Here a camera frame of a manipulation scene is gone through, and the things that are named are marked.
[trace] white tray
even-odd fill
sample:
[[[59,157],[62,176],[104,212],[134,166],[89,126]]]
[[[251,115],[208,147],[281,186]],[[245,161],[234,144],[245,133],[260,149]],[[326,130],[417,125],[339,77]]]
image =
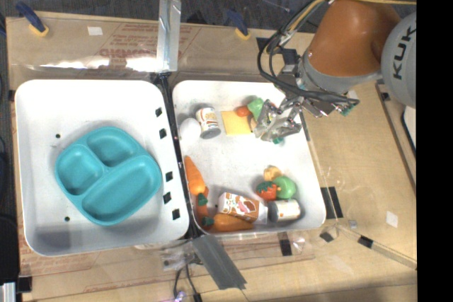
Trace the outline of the white tray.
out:
[[[235,81],[178,83],[173,89],[173,104],[178,125],[184,119],[194,117],[200,105],[208,104],[217,111],[219,126],[222,129],[222,133],[212,139],[199,138],[195,143],[181,139],[183,156],[189,155],[193,159],[210,189],[208,209],[211,214],[214,214],[217,198],[223,192],[233,192],[259,200],[254,193],[254,187],[263,181],[263,171],[269,165],[277,166],[296,182],[297,193],[294,198],[302,208],[300,219],[267,225],[257,224],[251,231],[239,234],[318,228],[326,219],[326,207],[304,133],[285,137],[285,141],[278,145],[261,141],[252,133],[237,136],[225,133],[221,111],[234,110],[257,97],[263,100],[270,99],[279,105],[284,94],[271,83]]]
[[[18,88],[15,100],[25,239],[35,252],[67,255],[163,243],[185,234],[188,210],[164,100],[156,86],[145,81],[33,80]],[[60,152],[102,126],[119,127],[134,137],[163,175],[155,196],[109,227],[85,218],[54,177]]]

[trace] teal plate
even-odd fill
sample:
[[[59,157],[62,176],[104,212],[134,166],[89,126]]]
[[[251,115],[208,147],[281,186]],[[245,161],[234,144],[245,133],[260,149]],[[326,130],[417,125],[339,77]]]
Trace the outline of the teal plate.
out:
[[[162,184],[154,158],[117,127],[95,129],[66,147],[55,163],[55,177],[76,208],[102,226],[133,215]]]

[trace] toy can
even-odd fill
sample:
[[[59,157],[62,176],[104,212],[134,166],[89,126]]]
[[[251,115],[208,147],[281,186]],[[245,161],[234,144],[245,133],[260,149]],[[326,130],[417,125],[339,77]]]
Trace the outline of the toy can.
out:
[[[220,134],[219,121],[212,107],[200,108],[195,113],[195,118],[201,126],[200,137],[202,139],[211,139]]]
[[[300,214],[300,205],[296,199],[268,202],[268,216],[273,223],[295,220],[300,217]]]

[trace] white ball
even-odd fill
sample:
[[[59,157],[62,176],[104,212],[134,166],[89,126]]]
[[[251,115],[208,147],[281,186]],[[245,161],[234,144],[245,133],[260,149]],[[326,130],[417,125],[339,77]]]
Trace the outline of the white ball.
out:
[[[183,143],[197,141],[201,135],[201,126],[195,118],[186,118],[181,122],[179,134]]]

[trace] can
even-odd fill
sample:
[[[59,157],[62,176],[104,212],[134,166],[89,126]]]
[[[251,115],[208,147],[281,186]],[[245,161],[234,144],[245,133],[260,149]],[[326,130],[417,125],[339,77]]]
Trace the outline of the can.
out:
[[[200,108],[195,113],[195,119],[201,126],[200,137],[202,139],[211,139],[212,137],[218,136],[221,131],[219,127],[219,121],[215,115],[215,110],[212,107]]]
[[[278,221],[295,220],[300,217],[300,205],[296,199],[275,200],[268,202],[268,216],[270,221],[276,223]]]

